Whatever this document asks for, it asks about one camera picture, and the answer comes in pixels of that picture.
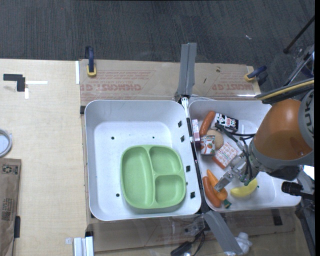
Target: white ring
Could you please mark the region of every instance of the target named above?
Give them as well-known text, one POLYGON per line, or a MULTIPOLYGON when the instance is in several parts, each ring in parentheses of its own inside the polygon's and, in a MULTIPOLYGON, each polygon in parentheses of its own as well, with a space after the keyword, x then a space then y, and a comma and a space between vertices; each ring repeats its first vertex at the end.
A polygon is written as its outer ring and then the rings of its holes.
POLYGON ((8 145, 6 146, 6 149, 0 152, 0 158, 2 158, 10 151, 12 147, 12 139, 10 137, 10 134, 1 128, 0 128, 0 135, 4 135, 4 137, 6 137, 6 139, 8 140, 8 145))

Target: dark floor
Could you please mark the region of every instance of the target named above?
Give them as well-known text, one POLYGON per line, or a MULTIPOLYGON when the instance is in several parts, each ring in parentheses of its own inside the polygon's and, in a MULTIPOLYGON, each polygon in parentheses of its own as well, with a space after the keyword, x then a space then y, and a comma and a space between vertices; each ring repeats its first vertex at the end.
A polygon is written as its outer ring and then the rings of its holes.
POLYGON ((315 0, 82 1, 1 0, 0 58, 180 62, 197 43, 196 62, 267 66, 261 91, 283 85, 295 57, 315 42, 315 0))

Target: yellow cable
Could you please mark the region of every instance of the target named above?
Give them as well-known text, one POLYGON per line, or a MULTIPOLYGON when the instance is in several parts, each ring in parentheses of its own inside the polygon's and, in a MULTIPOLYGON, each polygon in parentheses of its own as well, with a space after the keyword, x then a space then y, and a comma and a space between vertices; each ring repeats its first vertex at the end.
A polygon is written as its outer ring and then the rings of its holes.
POLYGON ((271 97, 274 97, 274 96, 277 96, 277 95, 280 95, 280 94, 284 94, 284 93, 289 92, 289 91, 292 91, 292 90, 294 90, 294 89, 297 89, 297 88, 300 88, 300 87, 304 87, 304 86, 308 86, 308 85, 314 84, 314 83, 315 83, 315 80, 314 80, 314 79, 313 79, 313 80, 310 80, 310 81, 308 81, 308 82, 298 83, 298 84, 296 84, 296 85, 294 85, 294 86, 291 86, 291 87, 288 87, 288 88, 285 88, 285 89, 282 89, 282 90, 278 90, 278 91, 276 91, 276 92, 274 92, 274 93, 270 93, 270 94, 265 95, 265 96, 263 96, 263 97, 261 97, 261 98, 258 97, 258 99, 259 99, 259 100, 269 99, 269 98, 271 98, 271 97))

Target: brown sausage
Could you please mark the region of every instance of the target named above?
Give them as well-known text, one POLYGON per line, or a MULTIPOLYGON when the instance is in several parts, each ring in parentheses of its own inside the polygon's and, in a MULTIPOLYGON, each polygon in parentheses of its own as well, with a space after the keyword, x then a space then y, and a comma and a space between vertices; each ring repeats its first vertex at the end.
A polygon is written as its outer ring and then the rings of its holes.
POLYGON ((204 187, 204 193, 206 195, 206 198, 209 199, 209 201, 213 204, 214 207, 220 208, 221 207, 221 201, 220 199, 215 195, 214 190, 210 184, 210 180, 207 176, 204 176, 202 178, 203 181, 203 187, 204 187))
POLYGON ((206 114, 206 116, 203 119, 203 122, 201 124, 201 127, 200 127, 200 131, 199 131, 200 136, 204 136, 207 134, 209 126, 210 126, 212 120, 215 118, 215 116, 216 116, 216 112, 214 112, 212 110, 209 111, 208 114, 206 114))

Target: brown ball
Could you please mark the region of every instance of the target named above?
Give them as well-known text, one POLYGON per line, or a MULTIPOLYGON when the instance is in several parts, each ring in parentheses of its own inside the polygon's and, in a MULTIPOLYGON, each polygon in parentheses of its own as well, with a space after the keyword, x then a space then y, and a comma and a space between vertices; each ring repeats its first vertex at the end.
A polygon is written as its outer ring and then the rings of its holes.
POLYGON ((206 133, 206 135, 214 135, 214 145, 215 145, 215 150, 221 149, 221 147, 224 145, 224 137, 221 134, 221 132, 213 129, 209 129, 206 133))

